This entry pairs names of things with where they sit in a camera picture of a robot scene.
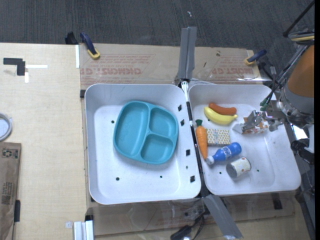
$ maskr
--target bottle cap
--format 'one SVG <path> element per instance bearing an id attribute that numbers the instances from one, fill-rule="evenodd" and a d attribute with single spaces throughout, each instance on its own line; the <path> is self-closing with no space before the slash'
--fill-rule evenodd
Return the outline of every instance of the bottle cap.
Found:
<path id="1" fill-rule="evenodd" d="M 212 156 L 208 156 L 205 161 L 208 165 L 213 165 L 215 163 L 215 159 Z"/>

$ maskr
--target blue plate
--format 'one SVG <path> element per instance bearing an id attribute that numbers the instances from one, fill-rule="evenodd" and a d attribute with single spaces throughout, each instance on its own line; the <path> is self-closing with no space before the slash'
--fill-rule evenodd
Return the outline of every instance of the blue plate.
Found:
<path id="1" fill-rule="evenodd" d="M 121 155 L 159 165 L 173 155 L 178 121 L 168 110 L 143 101 L 125 104 L 117 118 L 113 145 Z"/>

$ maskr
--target yellow banana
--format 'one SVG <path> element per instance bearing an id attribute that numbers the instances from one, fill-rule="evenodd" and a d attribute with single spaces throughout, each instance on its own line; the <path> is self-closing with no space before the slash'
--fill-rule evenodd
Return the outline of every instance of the yellow banana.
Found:
<path id="1" fill-rule="evenodd" d="M 208 106 L 204 107 L 204 114 L 210 121 L 219 125 L 228 125 L 238 117 L 236 114 L 234 115 L 219 114 Z"/>

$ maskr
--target white ring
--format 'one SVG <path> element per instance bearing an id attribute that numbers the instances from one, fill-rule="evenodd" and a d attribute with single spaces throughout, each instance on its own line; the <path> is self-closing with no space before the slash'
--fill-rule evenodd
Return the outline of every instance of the white ring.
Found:
<path id="1" fill-rule="evenodd" d="M 0 136 L 0 142 L 2 142 L 10 135 L 10 133 L 12 131 L 12 123 L 11 123 L 9 117 L 7 117 L 5 114 L 0 113 L 0 118 L 4 119 L 4 121 L 6 121 L 8 124 L 8 129 L 6 130 L 6 133 L 4 135 Z"/>

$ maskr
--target blue plastic bottle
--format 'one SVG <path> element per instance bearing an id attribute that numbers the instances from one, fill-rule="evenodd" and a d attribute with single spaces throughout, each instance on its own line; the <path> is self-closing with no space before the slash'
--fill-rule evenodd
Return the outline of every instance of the blue plastic bottle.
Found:
<path id="1" fill-rule="evenodd" d="M 238 142 L 233 142 L 227 146 L 224 146 L 217 150 L 214 155 L 208 156 L 206 162 L 208 165 L 212 165 L 215 161 L 225 161 L 229 160 L 233 156 L 239 155 L 242 149 Z"/>

